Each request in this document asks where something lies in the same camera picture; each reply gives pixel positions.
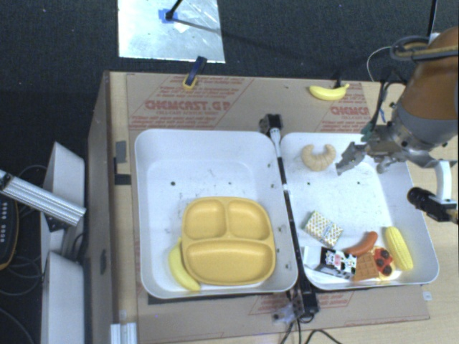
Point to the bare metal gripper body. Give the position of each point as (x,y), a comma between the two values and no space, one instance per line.
(394,144)

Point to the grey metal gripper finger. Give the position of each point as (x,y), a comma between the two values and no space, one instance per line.
(350,158)
(386,164)

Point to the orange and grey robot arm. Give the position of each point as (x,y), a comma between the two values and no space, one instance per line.
(432,84)

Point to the beige croissant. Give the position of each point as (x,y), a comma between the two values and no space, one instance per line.
(317,161)

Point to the white plastic tray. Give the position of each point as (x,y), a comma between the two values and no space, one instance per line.
(201,167)
(344,192)

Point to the yellow banana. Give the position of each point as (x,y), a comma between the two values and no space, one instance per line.
(328,92)
(179,267)

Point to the thin black and white rod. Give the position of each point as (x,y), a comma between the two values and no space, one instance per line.
(285,188)

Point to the yellow patterned white carton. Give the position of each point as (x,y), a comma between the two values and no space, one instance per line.
(323,229)

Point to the red sausage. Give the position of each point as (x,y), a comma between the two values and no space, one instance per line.
(363,244)

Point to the yellow corn cob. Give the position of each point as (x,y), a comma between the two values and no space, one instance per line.
(398,248)

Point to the pizza slice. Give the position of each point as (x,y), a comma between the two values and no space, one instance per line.
(385,263)

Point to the black and white cow carton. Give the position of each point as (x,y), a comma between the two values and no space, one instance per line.
(337,261)

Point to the brown waffle biscuit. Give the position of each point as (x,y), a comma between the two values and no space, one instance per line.
(365,268)

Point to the brown cardboard board red print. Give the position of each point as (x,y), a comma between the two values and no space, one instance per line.
(215,102)

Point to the yellow divided plate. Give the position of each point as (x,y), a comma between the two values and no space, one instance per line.
(227,244)

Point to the black cylinder on white bracket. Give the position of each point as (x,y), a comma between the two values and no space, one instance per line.
(428,201)

